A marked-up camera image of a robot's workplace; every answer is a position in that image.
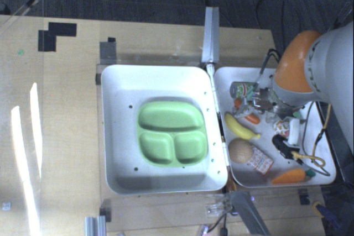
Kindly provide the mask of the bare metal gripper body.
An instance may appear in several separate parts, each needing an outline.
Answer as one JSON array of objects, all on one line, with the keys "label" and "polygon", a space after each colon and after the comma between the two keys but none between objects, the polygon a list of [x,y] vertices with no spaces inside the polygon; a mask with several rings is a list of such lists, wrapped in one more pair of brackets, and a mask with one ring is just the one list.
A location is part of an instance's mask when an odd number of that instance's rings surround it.
[{"label": "bare metal gripper body", "polygon": [[272,88],[261,88],[253,95],[253,106],[263,112],[273,113],[279,119],[292,117],[298,108],[283,102]]}]

